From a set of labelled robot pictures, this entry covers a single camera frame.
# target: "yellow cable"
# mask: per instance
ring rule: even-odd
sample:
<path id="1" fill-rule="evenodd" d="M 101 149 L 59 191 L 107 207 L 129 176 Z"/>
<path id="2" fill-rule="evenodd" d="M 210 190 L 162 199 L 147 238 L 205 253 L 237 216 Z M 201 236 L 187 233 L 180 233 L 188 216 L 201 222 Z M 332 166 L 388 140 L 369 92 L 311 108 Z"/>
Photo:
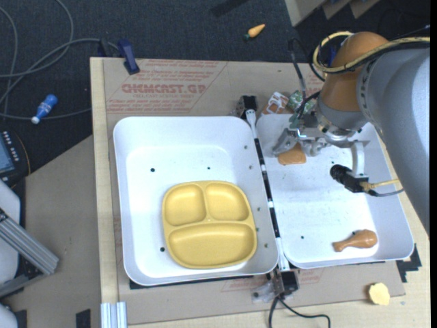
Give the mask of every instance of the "yellow cable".
<path id="1" fill-rule="evenodd" d="M 362 188 L 365 192 L 368 192 L 371 189 L 375 189 L 376 187 L 387 186 L 387 185 L 391 185 L 391 184 L 398 183 L 398 182 L 399 182 L 399 180 L 396 178 L 394 180 L 388 180 L 388 181 L 382 181 L 382 182 L 376 182 L 376 183 L 360 182 L 360 186 L 362 186 Z"/>
<path id="2" fill-rule="evenodd" d="M 410 37 L 410 38 L 396 39 L 393 41 L 386 42 L 385 44 L 380 45 L 380 46 L 374 48 L 373 50 L 366 52 L 364 55 L 361 55 L 360 57 L 358 57 L 358 58 L 354 59 L 353 61 L 351 61 L 343 66 L 340 66 L 340 67 L 326 67 L 318 61 L 318 54 L 319 54 L 320 50 L 322 49 L 322 47 L 326 43 L 328 43 L 332 39 L 338 38 L 340 36 L 347 36 L 348 37 L 351 35 L 353 35 L 353 33 L 351 33 L 350 31 L 338 31 L 337 33 L 331 34 L 328 37 L 324 38 L 320 42 L 319 46 L 314 50 L 314 54 L 313 54 L 314 66 L 316 66 L 322 72 L 325 72 L 325 73 L 345 72 L 347 70 L 353 69 L 353 67 L 355 67 L 357 64 L 365 61 L 367 58 L 370 58 L 372 55 L 375 55 L 376 53 L 379 53 L 381 51 L 390 51 L 390 49 L 393 49 L 396 46 L 399 46 L 400 44 L 408 44 L 408 43 L 413 43 L 413 42 L 430 42 L 431 41 L 431 38 L 429 38 L 429 37 Z"/>

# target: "toy chicken drumstick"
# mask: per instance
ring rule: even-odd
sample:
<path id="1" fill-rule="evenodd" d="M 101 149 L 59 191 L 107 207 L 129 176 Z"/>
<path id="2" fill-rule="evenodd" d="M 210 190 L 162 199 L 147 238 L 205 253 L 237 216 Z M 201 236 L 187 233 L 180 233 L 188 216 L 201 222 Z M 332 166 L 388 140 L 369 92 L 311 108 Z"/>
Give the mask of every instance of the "toy chicken drumstick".
<path id="1" fill-rule="evenodd" d="M 349 239 L 341 242 L 334 242 L 335 251 L 343 251 L 346 247 L 372 248 L 378 242 L 378 237 L 374 231 L 361 230 Z"/>

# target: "blue clamp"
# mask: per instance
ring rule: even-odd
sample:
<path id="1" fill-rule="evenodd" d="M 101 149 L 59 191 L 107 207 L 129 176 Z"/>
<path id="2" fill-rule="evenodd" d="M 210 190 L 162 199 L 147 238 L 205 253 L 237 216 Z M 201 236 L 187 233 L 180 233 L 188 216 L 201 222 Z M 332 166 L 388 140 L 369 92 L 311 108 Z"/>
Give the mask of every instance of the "blue clamp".
<path id="1" fill-rule="evenodd" d="M 129 74 L 136 74 L 139 72 L 139 67 L 135 62 L 134 52 L 132 50 L 132 44 L 127 39 L 120 39 L 117 43 L 118 51 L 121 56 L 126 58 L 124 66 L 126 67 Z"/>

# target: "wire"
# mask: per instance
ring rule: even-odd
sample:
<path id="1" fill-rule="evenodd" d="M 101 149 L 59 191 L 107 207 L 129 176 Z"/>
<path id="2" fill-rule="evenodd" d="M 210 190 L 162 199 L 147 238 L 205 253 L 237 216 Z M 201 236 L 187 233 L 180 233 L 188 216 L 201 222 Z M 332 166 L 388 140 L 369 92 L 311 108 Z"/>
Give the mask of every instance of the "wire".
<path id="1" fill-rule="evenodd" d="M 16 30 L 16 25 L 14 23 L 14 20 L 12 19 L 12 17 L 1 6 L 0 6 L 0 12 L 3 13 L 6 16 L 6 18 L 9 20 L 9 22 L 10 22 L 10 24 L 12 26 L 12 31 L 14 32 L 14 56 L 12 57 L 12 65 L 11 65 L 11 70 L 10 70 L 10 74 L 12 74 L 14 72 L 14 69 L 15 69 L 16 58 L 17 58 L 17 55 L 18 55 L 18 32 Z M 7 84 L 7 87 L 6 87 L 6 91 L 8 91 L 10 89 L 11 81 L 12 81 L 12 79 L 9 78 L 8 79 L 8 84 Z M 6 114 L 7 111 L 8 111 L 8 97 L 6 96 L 6 98 L 5 98 L 5 107 L 3 109 L 4 114 Z"/>
<path id="2" fill-rule="evenodd" d="M 303 115 L 303 111 L 305 110 L 305 105 L 313 100 L 314 98 L 317 98 L 320 95 L 320 91 L 315 92 L 314 94 L 312 94 L 310 97 L 307 97 L 307 99 L 305 101 L 302 101 L 300 103 L 300 106 L 297 108 L 296 113 L 299 113 L 298 118 L 302 117 Z"/>
<path id="3" fill-rule="evenodd" d="M 388 192 L 388 193 L 378 193 L 376 191 L 374 191 L 373 189 L 371 189 L 370 191 L 367 192 L 367 194 L 373 196 L 373 197 L 388 197 L 390 195 L 397 195 L 399 193 L 404 192 L 404 189 L 400 189 L 398 191 L 394 191 L 394 192 Z"/>
<path id="4" fill-rule="evenodd" d="M 82 42 L 100 42 L 100 39 L 97 39 L 97 38 L 84 38 L 84 39 L 76 39 L 76 40 L 69 41 L 69 42 L 65 43 L 64 45 L 58 46 L 56 49 L 53 49 L 51 52 L 49 52 L 45 56 L 41 57 L 36 63 L 33 64 L 33 66 L 40 64 L 41 62 L 43 62 L 47 58 L 49 58 L 51 55 L 56 54 L 57 52 L 59 52 L 62 49 L 69 48 L 73 44 L 79 44 L 79 43 L 82 43 Z M 109 43 L 109 45 L 111 47 L 115 48 L 115 49 L 118 49 L 117 46 L 115 44 L 113 44 L 113 43 Z M 17 85 L 17 83 L 21 79 L 23 79 L 23 77 L 24 76 L 21 76 L 17 80 L 15 80 L 15 82 L 12 84 L 11 88 L 0 98 L 0 103 L 3 102 L 4 98 Z"/>
<path id="5" fill-rule="evenodd" d="M 290 55 L 292 56 L 293 66 L 294 66 L 294 69 L 296 70 L 296 73 L 297 73 L 298 78 L 299 78 L 300 89 L 302 91 L 302 102 L 301 103 L 306 103 L 307 85 L 305 84 L 305 80 L 303 79 L 302 72 L 300 71 L 299 65 L 296 61 L 296 54 L 294 52 L 294 46 L 293 46 L 294 42 L 297 42 L 297 39 L 293 38 L 288 42 L 288 50 L 290 51 Z M 302 116 L 302 114 L 303 114 L 303 108 L 300 111 L 298 118 L 300 118 Z"/>
<path id="6" fill-rule="evenodd" d="M 69 42 L 73 41 L 73 37 L 74 37 L 74 22 L 73 22 L 73 18 L 71 16 L 70 11 L 68 10 L 68 8 L 64 5 L 64 3 L 62 3 L 62 1 L 60 0 L 55 0 L 65 11 L 65 13 L 67 14 L 68 20 L 70 22 L 70 37 L 69 37 Z M 57 58 L 55 58 L 53 61 L 44 64 L 43 66 L 39 67 L 39 68 L 35 68 L 38 64 L 40 64 L 41 62 L 37 62 L 36 64 L 32 65 L 28 70 L 26 70 L 25 72 L 18 72 L 18 73 L 13 73 L 13 74 L 0 74 L 0 78 L 12 78 L 12 77 L 20 77 L 20 76 L 24 76 L 24 75 L 28 75 L 28 74 L 32 74 L 35 72 L 38 72 L 40 70 L 43 70 L 45 68 L 48 68 L 50 66 L 52 66 L 53 64 L 55 64 L 56 62 L 58 62 L 68 51 L 68 47 L 65 48 L 65 50 L 62 52 L 61 55 L 59 55 Z"/>
<path id="7" fill-rule="evenodd" d="M 322 47 L 327 43 L 330 42 L 333 38 L 338 37 L 349 37 L 352 33 L 350 31 L 339 31 L 337 33 L 331 34 L 330 36 L 324 38 L 320 45 L 314 50 L 313 53 L 313 63 L 314 65 L 319 68 L 321 71 L 329 74 L 340 74 L 345 73 L 349 71 L 355 70 L 357 67 L 362 66 L 364 63 L 369 62 L 379 56 L 381 56 L 384 53 L 387 53 L 389 51 L 395 51 L 395 50 L 401 50 L 405 48 L 425 48 L 429 47 L 431 38 L 429 37 L 409 37 L 409 38 L 400 38 L 396 40 L 392 40 L 389 42 L 386 42 L 383 45 L 380 45 L 373 50 L 370 50 L 366 52 L 364 55 L 361 55 L 360 57 L 356 58 L 354 61 L 351 61 L 347 64 L 344 64 L 340 67 L 326 67 L 325 65 L 321 64 L 319 61 L 319 55 Z"/>
<path id="8" fill-rule="evenodd" d="M 296 42 L 296 43 L 299 45 L 299 47 L 302 49 L 303 53 L 305 54 L 305 57 L 307 58 L 307 63 L 309 64 L 309 67 L 310 67 L 310 69 L 313 71 L 314 75 L 315 75 L 319 80 L 321 80 L 321 81 L 325 81 L 325 78 L 324 78 L 322 75 L 320 75 L 320 74 L 317 72 L 317 70 L 314 68 L 313 62 L 311 61 L 311 56 L 310 56 L 310 54 L 307 52 L 306 48 L 303 46 L 302 42 L 301 42 L 299 39 L 293 38 L 293 39 L 291 39 L 291 40 L 289 41 L 289 44 L 288 44 L 289 51 L 291 51 L 290 48 L 291 48 L 292 50 L 294 50 L 293 42 Z"/>
<path id="9" fill-rule="evenodd" d="M 394 183 L 398 183 L 399 180 L 393 179 L 393 180 L 387 180 L 387 181 L 382 181 L 382 182 L 376 182 L 376 183 L 370 183 L 370 182 L 360 182 L 360 186 L 362 186 L 362 188 L 364 189 L 364 191 L 368 191 L 370 189 L 375 189 L 376 187 L 381 187 L 381 186 L 387 186 L 387 185 L 392 185 Z"/>
<path id="10" fill-rule="evenodd" d="M 422 28 L 419 28 L 419 29 L 416 29 L 416 30 L 413 30 L 413 31 L 409 31 L 408 33 L 405 33 L 405 34 L 402 34 L 401 36 L 398 36 L 397 38 L 404 38 L 406 36 L 410 36 L 412 34 L 417 34 L 417 33 L 420 33 L 422 31 L 425 31 L 425 30 L 428 30 L 428 29 L 431 31 L 431 25 L 424 25 Z"/>
<path id="11" fill-rule="evenodd" d="M 56 62 L 58 62 L 67 52 L 68 49 L 70 48 L 71 45 L 73 44 L 78 44 L 78 43 L 83 43 L 83 42 L 100 42 L 100 39 L 97 38 L 83 38 L 83 39 L 77 39 L 77 40 L 73 40 L 74 37 L 74 22 L 72 19 L 72 15 L 70 13 L 70 11 L 68 10 L 68 8 L 62 3 L 62 1 L 60 0 L 55 0 L 56 3 L 58 3 L 62 9 L 65 11 L 65 13 L 67 14 L 69 23 L 70 23 L 70 36 L 69 36 L 69 40 L 61 45 L 58 46 L 56 49 L 53 49 L 51 52 L 47 53 L 46 55 L 44 55 L 43 57 L 41 57 L 37 62 L 35 62 L 32 66 L 30 66 L 26 71 L 24 72 L 17 72 L 14 73 L 14 69 L 16 66 L 16 59 L 17 59 L 17 55 L 18 55 L 18 33 L 16 30 L 16 25 L 14 23 L 14 21 L 12 20 L 12 17 L 3 9 L 0 8 L 0 12 L 2 12 L 6 18 L 9 20 L 12 29 L 14 31 L 14 57 L 12 60 L 12 65 L 11 65 L 11 71 L 9 74 L 0 74 L 0 79 L 8 79 L 8 85 L 6 88 L 5 93 L 0 97 L 0 104 L 2 102 L 5 102 L 5 106 L 4 106 L 4 110 L 3 113 L 0 113 L 0 117 L 3 118 L 3 120 L 5 120 L 6 118 L 9 119 L 14 119 L 14 120 L 28 120 L 31 119 L 30 117 L 22 117 L 22 116 L 18 116 L 18 115 L 8 115 L 7 111 L 8 111 L 8 96 L 10 95 L 11 91 L 20 83 L 21 80 L 23 80 L 23 78 L 26 75 L 29 74 L 33 74 L 35 72 L 39 72 L 43 69 L 46 69 L 50 66 L 52 66 L 53 64 L 55 64 Z M 114 49 L 118 50 L 117 46 L 114 45 L 113 43 L 108 43 L 109 46 L 113 47 Z M 60 55 L 58 55 L 55 59 L 53 59 L 52 61 L 44 64 L 43 66 L 38 67 L 42 62 L 46 61 L 49 57 L 55 55 L 58 52 L 61 52 Z M 14 77 L 18 77 L 14 82 L 12 82 L 12 79 Z M 80 111 L 76 111 L 76 112 L 72 112 L 72 113 L 68 113 L 68 114 L 64 114 L 64 115 L 56 115 L 56 116 L 50 116 L 48 118 L 45 119 L 60 119 L 60 118 L 66 118 L 66 117 L 70 117 L 72 115 L 78 115 L 78 114 L 82 114 L 82 113 L 86 113 L 88 111 L 90 111 L 90 108 L 84 109 L 84 110 L 80 110 Z"/>
<path id="12" fill-rule="evenodd" d="M 278 301 L 280 301 L 282 303 L 282 305 L 284 305 L 285 308 L 287 308 L 289 311 L 293 312 L 295 315 L 297 315 L 299 317 L 303 317 L 303 318 L 326 318 L 328 320 L 328 328 L 330 328 L 330 318 L 329 318 L 328 315 L 325 315 L 325 314 L 316 314 L 316 315 L 300 314 L 299 312 L 297 312 L 296 310 L 294 310 L 290 306 L 288 306 L 280 296 L 275 297 L 273 299 L 272 305 L 270 306 L 270 312 L 268 314 L 268 328 L 272 328 L 273 312 L 274 312 L 274 309 L 277 306 Z"/>

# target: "yellow plate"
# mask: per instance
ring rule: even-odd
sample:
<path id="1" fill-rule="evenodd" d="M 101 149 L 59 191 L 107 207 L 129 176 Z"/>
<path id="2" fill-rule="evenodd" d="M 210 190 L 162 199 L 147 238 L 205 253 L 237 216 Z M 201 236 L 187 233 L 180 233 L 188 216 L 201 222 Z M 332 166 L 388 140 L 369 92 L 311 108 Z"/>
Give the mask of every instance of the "yellow plate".
<path id="1" fill-rule="evenodd" d="M 249 201 L 230 182 L 171 187 L 163 199 L 163 225 L 171 257 L 190 269 L 238 264 L 250 259 L 257 248 Z"/>

